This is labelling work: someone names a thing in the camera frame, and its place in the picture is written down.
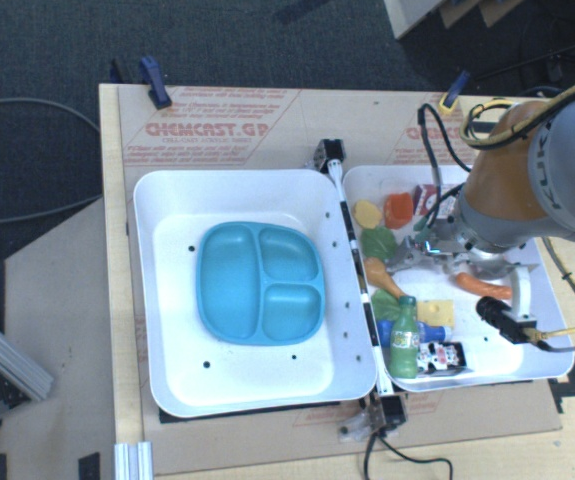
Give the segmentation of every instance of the white tray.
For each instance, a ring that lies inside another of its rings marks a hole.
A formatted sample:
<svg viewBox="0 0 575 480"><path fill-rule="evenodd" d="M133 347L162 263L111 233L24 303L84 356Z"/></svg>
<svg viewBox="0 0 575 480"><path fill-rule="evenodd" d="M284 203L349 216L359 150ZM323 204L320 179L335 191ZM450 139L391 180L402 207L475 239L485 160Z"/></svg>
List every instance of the white tray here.
<svg viewBox="0 0 575 480"><path fill-rule="evenodd" d="M315 171L156 171L141 178L134 208L142 266L151 389L178 417L358 399L376 366L347 233L332 182ZM216 224L288 226L315 244L325 317L297 345L221 341L196 302L197 248Z"/></svg>
<svg viewBox="0 0 575 480"><path fill-rule="evenodd" d="M467 173L457 166L441 168L444 184L465 181ZM347 203L351 209L359 199L367 199L382 208L387 196L395 192L412 192L416 185L432 183L431 170L427 166L360 166L347 172L343 185ZM413 234L414 220L394 234L400 240ZM356 234L360 226L354 222ZM537 327L543 331L563 329L565 325L556 301L549 277L534 240L527 242L522 250L507 255L511 262L537 264L531 274L532 303L530 312L537 318ZM513 345L501 337L496 329L481 320L476 313L480 297L464 292L449 279L439 266L429 259L421 265L401 270L394 275L399 286L416 296L418 300L448 299L454 301L455 325L451 341L463 344L465 359L470 371L453 377L419 377L413 380L396 379L395 383L407 391L431 391L437 389L495 384L555 378L565 375L574 363L573 352L544 352L533 345ZM569 336L549 341L555 347L569 347ZM389 360L384 349L385 361Z"/></svg>

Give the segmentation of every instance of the green bottle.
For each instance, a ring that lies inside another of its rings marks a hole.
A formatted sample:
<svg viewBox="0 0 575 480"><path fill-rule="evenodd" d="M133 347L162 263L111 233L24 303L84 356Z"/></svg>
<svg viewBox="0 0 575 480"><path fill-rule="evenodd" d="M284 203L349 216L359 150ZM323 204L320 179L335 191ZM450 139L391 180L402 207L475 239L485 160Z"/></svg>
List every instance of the green bottle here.
<svg viewBox="0 0 575 480"><path fill-rule="evenodd" d="M400 316L391 330L391 359L389 373L392 377L415 379L418 373L418 345L420 336L416 324L416 297L403 295L398 299Z"/></svg>

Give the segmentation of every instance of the yellow sponge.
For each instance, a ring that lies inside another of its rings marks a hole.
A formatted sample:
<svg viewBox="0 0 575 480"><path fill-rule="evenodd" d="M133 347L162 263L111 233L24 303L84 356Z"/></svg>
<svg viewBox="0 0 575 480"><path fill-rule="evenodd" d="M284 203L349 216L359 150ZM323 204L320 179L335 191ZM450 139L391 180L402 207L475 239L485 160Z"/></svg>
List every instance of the yellow sponge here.
<svg viewBox="0 0 575 480"><path fill-rule="evenodd" d="M353 211L354 219L363 229L374 229L383 220L383 212L371 201L356 201Z"/></svg>
<svg viewBox="0 0 575 480"><path fill-rule="evenodd" d="M454 326L453 300L419 300L416 303L416 311L418 320L432 327Z"/></svg>

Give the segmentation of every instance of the blue plate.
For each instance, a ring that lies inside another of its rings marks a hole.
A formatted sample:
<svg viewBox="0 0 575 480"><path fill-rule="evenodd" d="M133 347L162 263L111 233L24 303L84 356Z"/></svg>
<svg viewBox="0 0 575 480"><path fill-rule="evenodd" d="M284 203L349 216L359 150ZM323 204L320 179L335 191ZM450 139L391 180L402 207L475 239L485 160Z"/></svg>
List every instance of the blue plate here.
<svg viewBox="0 0 575 480"><path fill-rule="evenodd" d="M303 233L228 222L205 233L198 253L198 311L216 337L245 345L291 345L320 328L323 269Z"/></svg>

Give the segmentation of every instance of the sausage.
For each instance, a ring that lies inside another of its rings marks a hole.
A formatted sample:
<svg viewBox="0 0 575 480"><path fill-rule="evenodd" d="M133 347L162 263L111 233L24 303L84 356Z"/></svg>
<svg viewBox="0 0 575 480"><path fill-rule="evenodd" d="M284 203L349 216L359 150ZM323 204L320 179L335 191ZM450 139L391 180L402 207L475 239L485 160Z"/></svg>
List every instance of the sausage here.
<svg viewBox="0 0 575 480"><path fill-rule="evenodd" d="M487 283L466 272L460 272L456 275L456 284L463 290L473 293L474 295L480 295L481 297L489 296L494 299L511 299L511 286Z"/></svg>

